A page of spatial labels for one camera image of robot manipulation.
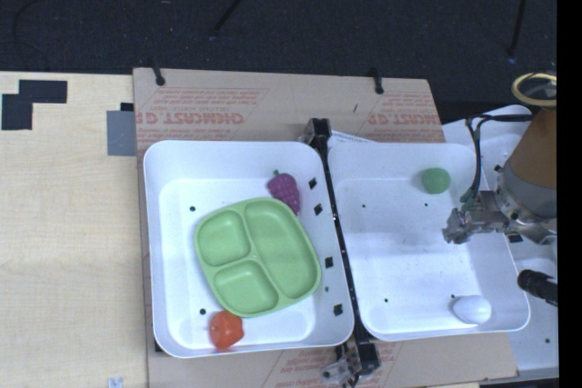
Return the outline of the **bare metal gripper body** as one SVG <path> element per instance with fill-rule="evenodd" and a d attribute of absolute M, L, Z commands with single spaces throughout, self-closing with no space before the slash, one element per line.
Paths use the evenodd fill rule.
<path fill-rule="evenodd" d="M 556 237 L 555 218 L 536 213 L 512 194 L 481 191 L 467 208 L 467 235 L 500 233 L 523 237 Z"/>

